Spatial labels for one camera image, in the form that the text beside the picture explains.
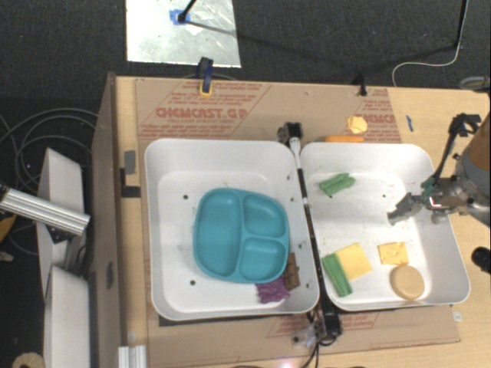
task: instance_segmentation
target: blue mark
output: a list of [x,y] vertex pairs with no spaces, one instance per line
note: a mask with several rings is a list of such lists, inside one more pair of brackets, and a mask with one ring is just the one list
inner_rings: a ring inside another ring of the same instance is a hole
[[412,119],[408,115],[406,115],[406,119],[407,119],[407,125],[409,126],[410,131],[414,132]]
[[187,14],[186,15],[186,20],[183,23],[179,22],[177,20],[177,15],[179,15],[181,12],[183,12],[182,9],[171,9],[169,11],[170,20],[175,25],[185,25],[187,21],[191,21],[191,14]]

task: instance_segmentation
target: yellow object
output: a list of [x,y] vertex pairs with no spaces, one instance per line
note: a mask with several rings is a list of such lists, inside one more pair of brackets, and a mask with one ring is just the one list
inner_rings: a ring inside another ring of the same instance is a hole
[[348,118],[348,128],[352,133],[363,133],[367,130],[368,123],[361,116],[351,116]]
[[327,135],[324,141],[326,143],[361,143],[364,142],[364,138],[355,135]]
[[213,92],[213,82],[209,84],[209,92],[208,93],[205,93],[203,91],[203,85],[204,85],[205,81],[202,80],[201,82],[199,82],[199,95],[201,97],[209,97],[212,95],[212,92]]
[[381,256],[383,265],[407,265],[409,258],[407,257],[406,244],[403,242],[391,242],[378,246],[378,253]]
[[21,368],[24,366],[27,368],[46,368],[43,358],[36,353],[21,354],[12,364],[12,368]]
[[15,223],[17,216],[13,215],[0,221],[0,242],[5,238],[5,236],[10,232],[12,226]]
[[336,251],[335,254],[338,256],[344,274],[349,281],[373,270],[359,243],[342,248]]
[[421,273],[411,266],[398,266],[390,273],[390,285],[395,294],[405,300],[415,300],[424,292]]

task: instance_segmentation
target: blue clamp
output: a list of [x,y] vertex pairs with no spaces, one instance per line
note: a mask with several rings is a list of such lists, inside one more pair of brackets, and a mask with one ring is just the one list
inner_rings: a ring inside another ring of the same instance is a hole
[[201,58],[201,61],[196,68],[196,79],[203,79],[199,84],[199,93],[204,97],[212,95],[212,76],[213,76],[213,60],[209,58]]
[[187,21],[191,21],[191,14],[186,14],[186,20],[183,22],[180,22],[179,19],[177,19],[177,17],[179,16],[179,14],[181,12],[183,12],[182,9],[171,9],[169,11],[170,20],[175,25],[185,25]]

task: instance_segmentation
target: white tray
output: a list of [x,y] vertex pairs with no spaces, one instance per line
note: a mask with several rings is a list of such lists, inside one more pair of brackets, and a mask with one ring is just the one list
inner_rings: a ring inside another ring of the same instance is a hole
[[[157,140],[145,153],[153,305],[171,320],[298,314],[318,302],[319,289],[302,194],[292,153],[275,142]],[[254,284],[213,278],[193,257],[200,199],[229,187],[269,196],[286,211],[290,252],[302,285],[291,297],[261,304]]]
[[[347,311],[377,310],[428,304],[453,304],[466,299],[469,279],[448,218],[439,224],[421,210],[391,226],[387,212],[407,192],[420,194],[420,184],[433,174],[429,156],[419,147],[401,144],[311,143],[302,150],[302,166],[312,220],[321,257],[359,242],[373,271],[350,282],[353,293],[338,297],[328,276],[332,301]],[[318,183],[339,173],[350,173],[356,183],[325,195]],[[410,265],[425,281],[425,292],[405,301],[390,287],[394,266],[382,265],[377,246],[405,242]]]

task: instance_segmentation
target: white cable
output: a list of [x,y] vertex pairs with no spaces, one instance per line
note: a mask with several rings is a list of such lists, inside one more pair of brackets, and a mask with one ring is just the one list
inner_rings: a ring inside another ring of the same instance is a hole
[[[463,12],[462,30],[463,30],[464,24],[466,23],[467,7],[469,7],[469,0],[467,0],[467,2],[466,2],[466,9]],[[460,39],[459,39],[458,44],[457,44],[457,47],[456,47],[455,56],[454,56],[453,60],[450,61],[450,62],[448,62],[448,63],[432,64],[432,63],[424,63],[424,62],[420,62],[420,61],[407,61],[406,63],[401,63],[401,64],[397,65],[392,70],[392,84],[394,85],[394,87],[397,87],[397,85],[396,85],[396,79],[395,79],[395,74],[396,74],[396,71],[399,68],[401,68],[403,65],[410,65],[410,64],[411,65],[423,65],[423,66],[426,66],[426,67],[447,67],[449,65],[452,65],[453,63],[456,62],[457,58],[459,57],[459,51],[460,51],[460,45],[461,44],[462,44],[462,32],[460,33]]]

